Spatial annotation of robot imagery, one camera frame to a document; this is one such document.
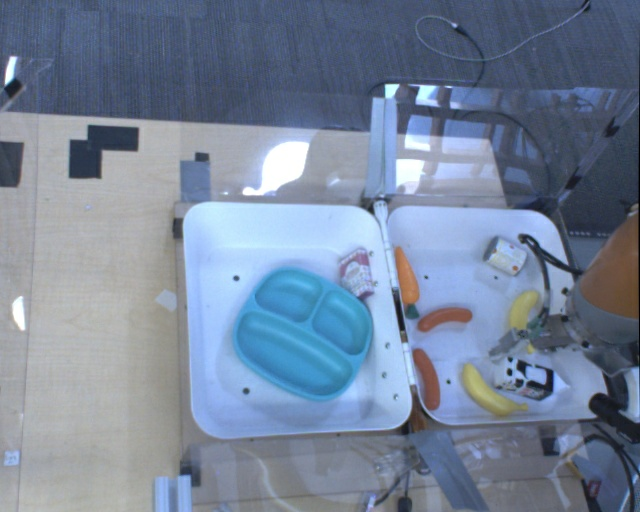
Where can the white and black carton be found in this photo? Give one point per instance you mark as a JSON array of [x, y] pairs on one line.
[[525, 381]]

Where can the yellow banana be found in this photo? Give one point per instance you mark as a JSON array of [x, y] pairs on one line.
[[487, 395], [522, 307]]

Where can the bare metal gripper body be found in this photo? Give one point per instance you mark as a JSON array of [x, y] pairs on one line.
[[557, 336]]

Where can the thin black and white rod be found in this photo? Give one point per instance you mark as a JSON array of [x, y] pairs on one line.
[[389, 255]]

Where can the blue divided plate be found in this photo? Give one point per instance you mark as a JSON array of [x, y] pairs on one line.
[[300, 335]]

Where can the black cylinder on white bracket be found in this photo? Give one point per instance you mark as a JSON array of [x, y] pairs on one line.
[[605, 407]]

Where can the orange carrot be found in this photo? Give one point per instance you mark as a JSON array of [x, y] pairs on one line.
[[406, 280]]

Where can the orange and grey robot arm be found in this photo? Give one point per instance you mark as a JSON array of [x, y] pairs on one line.
[[612, 280]]

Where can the red and white carton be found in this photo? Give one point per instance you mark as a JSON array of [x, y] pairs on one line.
[[356, 272]]

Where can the white plastic tray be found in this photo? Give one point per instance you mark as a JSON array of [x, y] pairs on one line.
[[450, 235], [220, 240]]

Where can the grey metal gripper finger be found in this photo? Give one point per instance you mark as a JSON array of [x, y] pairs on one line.
[[523, 346], [506, 342]]

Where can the orange sausage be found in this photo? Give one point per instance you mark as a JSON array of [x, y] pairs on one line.
[[427, 380], [444, 319]]

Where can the white can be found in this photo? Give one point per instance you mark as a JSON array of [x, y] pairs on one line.
[[506, 256]]

